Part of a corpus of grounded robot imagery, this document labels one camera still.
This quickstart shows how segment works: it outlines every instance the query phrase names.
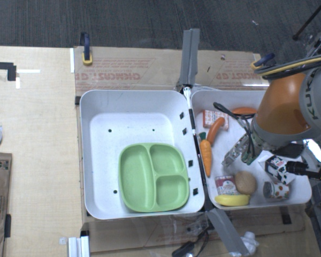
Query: green plate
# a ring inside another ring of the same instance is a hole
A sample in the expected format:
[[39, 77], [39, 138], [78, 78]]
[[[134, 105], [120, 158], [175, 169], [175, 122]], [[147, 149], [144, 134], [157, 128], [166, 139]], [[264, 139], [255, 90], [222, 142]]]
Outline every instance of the green plate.
[[138, 212], [177, 209], [189, 197], [183, 156], [163, 143], [126, 147], [119, 158], [119, 185], [125, 205]]

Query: light wood surface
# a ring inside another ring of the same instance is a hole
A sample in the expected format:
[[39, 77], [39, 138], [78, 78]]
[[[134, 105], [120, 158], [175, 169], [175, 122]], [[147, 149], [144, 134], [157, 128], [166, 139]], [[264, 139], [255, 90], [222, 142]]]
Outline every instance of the light wood surface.
[[[13, 154], [9, 197], [12, 226], [4, 256], [67, 256], [60, 238], [79, 237], [82, 227], [70, 49], [0, 47], [0, 62], [12, 62], [17, 70], [40, 70], [20, 74], [20, 89], [5, 79], [6, 71], [0, 70], [0, 152]], [[257, 236], [260, 245], [254, 256], [319, 257], [311, 222], [304, 212], [301, 215], [303, 230]], [[163, 246], [93, 256], [161, 257], [171, 256], [177, 248]], [[201, 256], [230, 254], [220, 240], [213, 240]]]

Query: banana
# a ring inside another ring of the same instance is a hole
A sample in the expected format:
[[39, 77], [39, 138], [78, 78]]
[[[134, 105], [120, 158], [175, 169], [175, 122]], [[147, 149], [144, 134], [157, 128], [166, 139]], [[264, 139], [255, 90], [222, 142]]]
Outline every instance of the banana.
[[215, 196], [215, 201], [223, 206], [236, 207], [246, 206], [250, 201], [250, 195], [238, 194], [238, 195], [227, 195], [222, 194]]

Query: tin can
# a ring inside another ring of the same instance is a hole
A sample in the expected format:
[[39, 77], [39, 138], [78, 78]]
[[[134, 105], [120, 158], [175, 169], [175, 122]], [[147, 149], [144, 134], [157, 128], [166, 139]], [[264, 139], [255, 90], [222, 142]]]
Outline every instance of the tin can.
[[289, 186], [278, 182], [265, 182], [263, 194], [265, 198], [289, 199]]

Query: potato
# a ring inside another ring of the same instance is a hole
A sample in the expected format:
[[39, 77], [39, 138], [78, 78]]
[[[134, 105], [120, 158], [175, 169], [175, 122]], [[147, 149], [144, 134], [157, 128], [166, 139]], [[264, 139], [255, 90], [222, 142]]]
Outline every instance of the potato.
[[257, 190], [257, 180], [248, 171], [239, 171], [234, 175], [236, 189], [241, 194], [251, 195]]

